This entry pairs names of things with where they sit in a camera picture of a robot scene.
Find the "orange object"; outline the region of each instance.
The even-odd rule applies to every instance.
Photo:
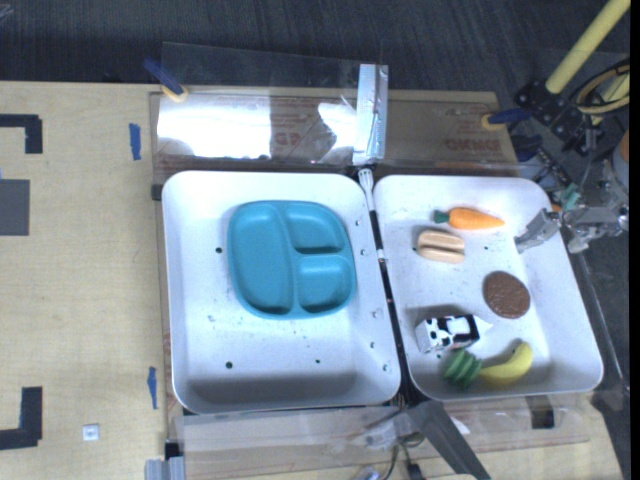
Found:
[[[436,210],[433,220],[437,224],[448,222],[457,229],[488,229],[504,226],[504,221],[487,213],[469,208],[454,208],[448,213]]]

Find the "toy sink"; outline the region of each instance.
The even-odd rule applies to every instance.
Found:
[[[343,175],[184,171],[167,181],[172,376],[183,406],[222,413],[390,400],[401,369],[379,255],[409,380],[426,397],[486,399],[598,385],[602,360],[560,234],[516,250],[514,237],[550,209],[539,186],[519,178],[391,175],[376,184],[374,200],[381,251],[365,194]],[[433,223],[435,209],[454,206],[485,208],[506,224],[459,232]],[[463,263],[417,254],[417,236],[429,227],[464,238]],[[274,260],[253,264],[252,251],[285,259],[269,269]],[[254,279],[266,269],[263,281]],[[501,318],[484,302],[482,280],[496,270],[528,287],[531,307],[523,317]],[[287,288],[274,291],[280,276]],[[421,319],[445,314],[493,324],[468,349],[477,357],[504,360],[524,340],[533,367],[500,389],[448,384],[442,371],[451,352],[420,353],[414,333]]]

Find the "black corner marker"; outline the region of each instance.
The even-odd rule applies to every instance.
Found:
[[[0,450],[38,446],[42,439],[42,387],[22,388],[20,426],[0,430]]]
[[[0,128],[24,128],[24,152],[42,153],[42,119],[37,114],[0,114]]]

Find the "gray square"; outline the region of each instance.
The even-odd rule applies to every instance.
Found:
[[[29,235],[29,180],[0,179],[1,235]]]

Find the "white tray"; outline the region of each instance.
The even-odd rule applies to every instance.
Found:
[[[589,391],[600,383],[602,359],[560,233],[522,254],[516,250],[514,237],[542,208],[550,210],[538,185],[521,178],[395,175],[377,183],[374,199],[409,370],[422,393],[437,400],[484,399]],[[506,225],[458,231],[433,223],[434,210],[456,206],[485,209]],[[462,236],[464,262],[420,257],[413,248],[428,227]],[[501,318],[484,302],[483,279],[495,270],[512,273],[528,287],[531,307],[521,318]],[[442,378],[449,353],[421,354],[414,333],[420,319],[452,313],[494,324],[469,352],[501,362],[524,340],[533,348],[532,369],[507,388],[480,382],[466,391],[452,387]]]
[[[340,311],[304,320],[256,316],[238,301],[226,250],[244,203],[323,204],[344,224],[357,292]],[[175,394],[196,413],[377,405],[400,368],[368,209],[337,174],[181,172],[162,192]]]

